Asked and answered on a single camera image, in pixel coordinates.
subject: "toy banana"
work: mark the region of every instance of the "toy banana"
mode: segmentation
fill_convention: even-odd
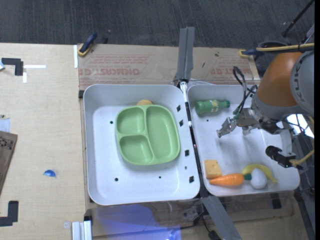
[[[269,178],[270,180],[272,180],[273,183],[276,183],[276,182],[277,182],[277,180],[273,177],[271,170],[270,170],[267,166],[265,166],[265,165],[263,165],[263,164],[259,164],[259,163],[251,163],[251,164],[248,164],[246,167],[244,167],[244,168],[242,169],[241,174],[242,174],[242,175],[251,174],[252,171],[254,170],[254,168],[260,169],[260,170],[265,174],[265,176],[266,176],[267,178]]]

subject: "egg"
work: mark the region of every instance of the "egg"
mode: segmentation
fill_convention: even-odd
[[[254,168],[251,172],[251,177],[250,183],[255,189],[260,190],[267,185],[268,179],[262,170]]]

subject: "carrot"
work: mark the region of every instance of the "carrot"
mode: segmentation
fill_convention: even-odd
[[[221,185],[221,186],[237,186],[244,182],[245,177],[241,173],[232,173],[223,175],[217,178],[209,180],[209,183],[212,185]]]

